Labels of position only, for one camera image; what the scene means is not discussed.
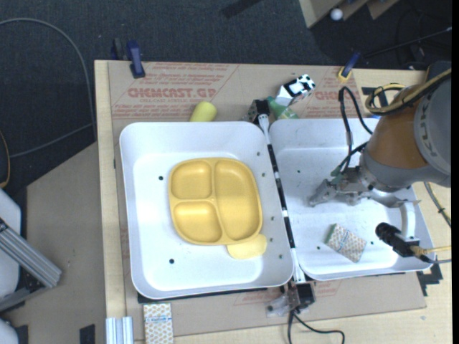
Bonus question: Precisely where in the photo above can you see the brown cardboard board, red print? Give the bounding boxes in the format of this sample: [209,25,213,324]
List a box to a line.
[107,61,428,337]

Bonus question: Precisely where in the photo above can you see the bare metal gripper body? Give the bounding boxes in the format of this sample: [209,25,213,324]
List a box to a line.
[331,166,421,208]

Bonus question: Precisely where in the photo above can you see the black and white carton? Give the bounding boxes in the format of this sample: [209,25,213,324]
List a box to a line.
[275,73,317,108]

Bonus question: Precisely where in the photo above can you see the white plastic tray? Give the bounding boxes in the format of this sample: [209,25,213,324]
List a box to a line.
[268,117,437,282]
[118,120,295,300]

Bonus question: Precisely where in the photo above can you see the black block with thin wires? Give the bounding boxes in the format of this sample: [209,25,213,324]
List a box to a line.
[246,99,272,123]
[266,282,317,317]

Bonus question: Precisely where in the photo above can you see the yellow divided plate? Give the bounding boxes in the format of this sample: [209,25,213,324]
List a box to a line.
[168,156,264,247]

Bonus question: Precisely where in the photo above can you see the thin black and white rod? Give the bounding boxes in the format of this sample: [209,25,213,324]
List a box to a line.
[258,114,306,283]

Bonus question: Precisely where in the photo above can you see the orange patterned packet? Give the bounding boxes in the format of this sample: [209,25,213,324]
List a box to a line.
[323,223,368,264]
[143,302,174,344]

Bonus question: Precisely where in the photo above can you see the black cylinder on white bracket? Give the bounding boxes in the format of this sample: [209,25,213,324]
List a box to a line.
[374,201,422,259]

